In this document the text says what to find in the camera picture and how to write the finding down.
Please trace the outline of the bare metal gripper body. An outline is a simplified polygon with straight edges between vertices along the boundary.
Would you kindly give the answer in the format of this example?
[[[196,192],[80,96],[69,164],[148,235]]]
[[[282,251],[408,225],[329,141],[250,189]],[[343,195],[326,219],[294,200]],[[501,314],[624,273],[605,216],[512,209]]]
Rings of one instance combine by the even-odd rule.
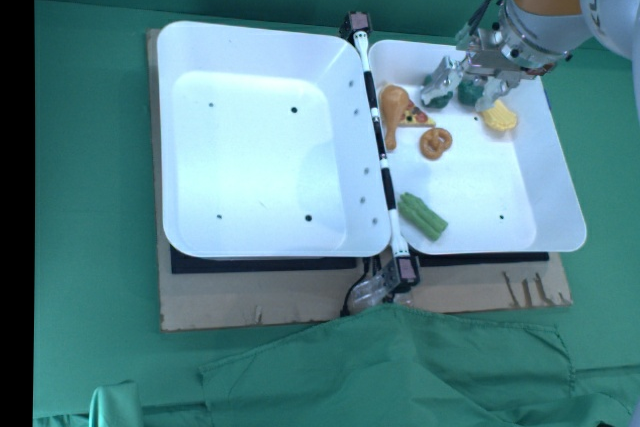
[[[529,55],[522,56],[519,48],[511,48],[502,42],[499,29],[463,27],[456,34],[456,49],[465,57],[460,67],[462,80],[476,85],[497,80],[505,86],[518,86],[522,81],[533,80],[552,71],[552,61],[539,63]]]

